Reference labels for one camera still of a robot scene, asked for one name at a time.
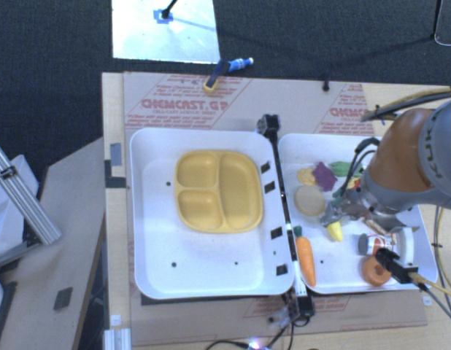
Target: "round bread toy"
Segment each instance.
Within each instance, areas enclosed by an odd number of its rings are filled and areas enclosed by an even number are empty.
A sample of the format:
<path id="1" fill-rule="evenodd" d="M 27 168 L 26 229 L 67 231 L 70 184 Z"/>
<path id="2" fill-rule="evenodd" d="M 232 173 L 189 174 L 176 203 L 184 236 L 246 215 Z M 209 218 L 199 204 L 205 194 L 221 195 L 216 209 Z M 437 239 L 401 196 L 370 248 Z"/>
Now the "round bread toy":
<path id="1" fill-rule="evenodd" d="M 309 185 L 302 185 L 293 196 L 297 209 L 304 215 L 316 217 L 325 209 L 325 198 L 320 190 Z"/>
<path id="2" fill-rule="evenodd" d="M 362 276 L 367 283 L 380 287 L 391 278 L 391 272 L 383 268 L 375 257 L 370 257 L 363 263 Z"/>

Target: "green carrot top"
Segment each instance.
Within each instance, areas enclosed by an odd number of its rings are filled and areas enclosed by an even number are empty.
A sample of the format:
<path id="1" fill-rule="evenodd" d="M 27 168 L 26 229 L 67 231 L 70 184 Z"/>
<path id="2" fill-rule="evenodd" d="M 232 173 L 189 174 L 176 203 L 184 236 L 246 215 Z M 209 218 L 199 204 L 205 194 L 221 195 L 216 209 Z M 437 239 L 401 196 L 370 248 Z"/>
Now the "green carrot top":
<path id="1" fill-rule="evenodd" d="M 294 234 L 296 237 L 301 237 L 301 226 L 300 226 L 300 225 L 296 225 L 296 226 L 293 228 L 293 234 Z"/>

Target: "cardboard sheet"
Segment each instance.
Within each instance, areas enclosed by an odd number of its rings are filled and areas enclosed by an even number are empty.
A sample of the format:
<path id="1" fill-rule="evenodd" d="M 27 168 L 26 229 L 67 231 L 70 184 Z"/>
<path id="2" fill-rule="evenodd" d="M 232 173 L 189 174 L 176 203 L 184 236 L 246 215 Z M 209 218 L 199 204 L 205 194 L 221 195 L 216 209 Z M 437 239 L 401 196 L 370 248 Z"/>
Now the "cardboard sheet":
<path id="1" fill-rule="evenodd" d="M 126 73 L 126 147 L 143 127 L 254 131 L 264 114 L 278 114 L 286 133 L 335 133 L 372 136 L 371 124 L 359 123 L 366 111 L 360 84 L 224 77 L 214 93 L 202 90 L 204 76 Z M 126 150 L 127 181 L 129 153 Z M 128 209 L 131 209 L 130 196 Z M 128 211 L 131 333 L 133 346 L 213 341 L 218 338 L 269 336 L 278 329 L 268 318 L 280 310 L 281 297 L 220 300 L 149 300 L 134 282 L 133 220 Z M 418 292 L 377 292 L 319 296 L 312 324 L 297 333 L 338 332 L 426 325 Z"/>

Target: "black carpet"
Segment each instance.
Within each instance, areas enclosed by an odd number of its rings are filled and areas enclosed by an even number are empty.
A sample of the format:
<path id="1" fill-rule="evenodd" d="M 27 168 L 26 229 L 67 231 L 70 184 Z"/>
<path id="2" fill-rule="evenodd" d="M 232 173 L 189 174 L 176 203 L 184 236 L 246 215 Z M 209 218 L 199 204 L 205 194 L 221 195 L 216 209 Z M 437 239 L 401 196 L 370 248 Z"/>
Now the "black carpet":
<path id="1" fill-rule="evenodd" d="M 451 85 L 436 0 L 213 2 L 222 57 L 255 59 L 241 76 Z M 451 0 L 443 13 L 451 39 Z M 39 178 L 101 136 L 102 72 L 213 69 L 113 59 L 111 14 L 111 0 L 0 0 L 0 145 Z"/>

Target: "yellow toy piece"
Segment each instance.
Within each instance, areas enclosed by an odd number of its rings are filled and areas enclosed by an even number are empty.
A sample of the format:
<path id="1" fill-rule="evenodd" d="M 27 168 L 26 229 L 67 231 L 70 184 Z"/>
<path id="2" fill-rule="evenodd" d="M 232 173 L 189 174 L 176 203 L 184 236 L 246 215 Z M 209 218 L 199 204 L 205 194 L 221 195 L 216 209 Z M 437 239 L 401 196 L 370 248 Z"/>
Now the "yellow toy piece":
<path id="1" fill-rule="evenodd" d="M 328 230 L 329 236 L 338 242 L 342 242 L 344 236 L 342 235 L 341 222 L 338 220 L 337 222 L 331 223 L 326 227 Z"/>
<path id="2" fill-rule="evenodd" d="M 298 170 L 297 179 L 303 185 L 315 186 L 317 184 L 316 178 L 313 175 L 313 168 L 301 168 Z"/>

